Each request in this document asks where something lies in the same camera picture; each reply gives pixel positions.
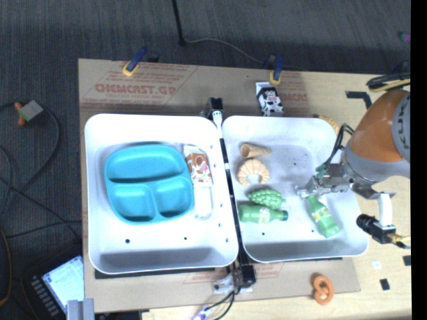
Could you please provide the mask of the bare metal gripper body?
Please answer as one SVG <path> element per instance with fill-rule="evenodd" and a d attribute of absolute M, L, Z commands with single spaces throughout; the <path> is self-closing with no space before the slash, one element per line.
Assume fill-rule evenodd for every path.
<path fill-rule="evenodd" d="M 341 193 L 352 186 L 354 172 L 347 163 L 323 163 L 314 177 L 318 194 Z"/>

